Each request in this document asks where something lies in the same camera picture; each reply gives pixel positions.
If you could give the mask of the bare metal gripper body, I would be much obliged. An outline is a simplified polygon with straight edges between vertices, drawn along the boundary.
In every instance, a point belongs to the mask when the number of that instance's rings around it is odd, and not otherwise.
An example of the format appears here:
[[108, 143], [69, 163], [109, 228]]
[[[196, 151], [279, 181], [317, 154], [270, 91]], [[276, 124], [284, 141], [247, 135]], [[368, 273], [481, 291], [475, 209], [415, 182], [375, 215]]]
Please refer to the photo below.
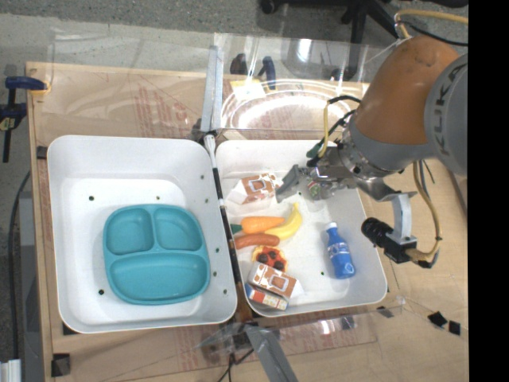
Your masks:
[[340, 187], [389, 189], [385, 177], [402, 169], [402, 146], [377, 140], [341, 140], [306, 162], [311, 177]]

